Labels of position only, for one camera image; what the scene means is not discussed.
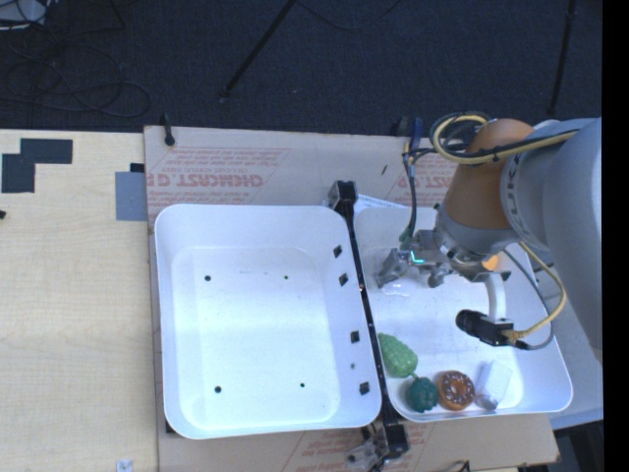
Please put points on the brown doughnut with sprinkles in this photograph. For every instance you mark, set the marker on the brown doughnut with sprinkles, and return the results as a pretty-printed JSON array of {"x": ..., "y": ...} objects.
[{"x": 448, "y": 397}]

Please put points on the light green grapes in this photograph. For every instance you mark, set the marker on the light green grapes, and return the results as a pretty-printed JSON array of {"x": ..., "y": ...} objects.
[{"x": 397, "y": 357}]

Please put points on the brown cardboard board, red print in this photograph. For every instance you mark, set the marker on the brown cardboard board, red print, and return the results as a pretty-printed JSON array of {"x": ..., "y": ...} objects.
[{"x": 295, "y": 165}]

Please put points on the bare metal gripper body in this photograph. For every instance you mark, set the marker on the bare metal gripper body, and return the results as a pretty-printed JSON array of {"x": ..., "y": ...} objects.
[{"x": 432, "y": 251}]

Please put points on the white plastic tray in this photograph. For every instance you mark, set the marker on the white plastic tray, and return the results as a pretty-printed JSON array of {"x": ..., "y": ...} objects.
[
  {"x": 442, "y": 322},
  {"x": 255, "y": 322}
]

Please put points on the dark green broccoli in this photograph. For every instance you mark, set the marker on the dark green broccoli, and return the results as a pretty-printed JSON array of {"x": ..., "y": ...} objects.
[{"x": 422, "y": 395}]

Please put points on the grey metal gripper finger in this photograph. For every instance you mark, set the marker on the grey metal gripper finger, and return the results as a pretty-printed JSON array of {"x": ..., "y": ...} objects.
[
  {"x": 439, "y": 274},
  {"x": 393, "y": 266}
]

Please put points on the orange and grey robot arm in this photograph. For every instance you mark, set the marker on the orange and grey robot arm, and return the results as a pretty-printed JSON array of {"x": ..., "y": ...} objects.
[{"x": 550, "y": 190}]

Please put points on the thin black rod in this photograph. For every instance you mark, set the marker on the thin black rod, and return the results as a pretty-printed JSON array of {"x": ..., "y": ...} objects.
[{"x": 366, "y": 303}]

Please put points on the black cylinder on white bracket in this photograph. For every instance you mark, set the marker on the black cylinder on white bracket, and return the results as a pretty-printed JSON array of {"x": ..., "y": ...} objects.
[{"x": 484, "y": 326}]

